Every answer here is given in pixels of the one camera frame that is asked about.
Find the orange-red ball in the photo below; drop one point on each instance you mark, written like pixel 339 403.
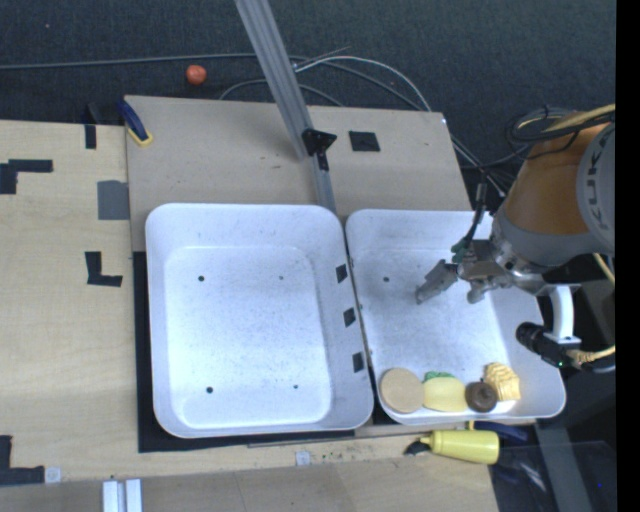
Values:
pixel 196 74

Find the pale wood board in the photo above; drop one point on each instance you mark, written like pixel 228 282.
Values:
pixel 225 165

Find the yellow taco with green filling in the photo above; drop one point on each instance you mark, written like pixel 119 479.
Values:
pixel 444 395

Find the yellow squeeze bottle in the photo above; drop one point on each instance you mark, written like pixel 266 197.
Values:
pixel 467 446

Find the tan round biscuit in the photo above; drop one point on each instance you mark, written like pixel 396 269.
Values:
pixel 401 391

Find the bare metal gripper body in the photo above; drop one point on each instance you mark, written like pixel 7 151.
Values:
pixel 487 267

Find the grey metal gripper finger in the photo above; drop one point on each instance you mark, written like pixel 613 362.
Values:
pixel 478 292
pixel 434 284

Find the brown doughnut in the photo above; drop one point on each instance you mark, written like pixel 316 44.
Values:
pixel 481 397

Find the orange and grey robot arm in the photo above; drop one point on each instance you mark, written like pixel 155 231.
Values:
pixel 550 200

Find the black cylinder on white bracket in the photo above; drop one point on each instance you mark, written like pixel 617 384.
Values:
pixel 545 342

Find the white plastic tray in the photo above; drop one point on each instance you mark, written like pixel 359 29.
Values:
pixel 440 330
pixel 245 330

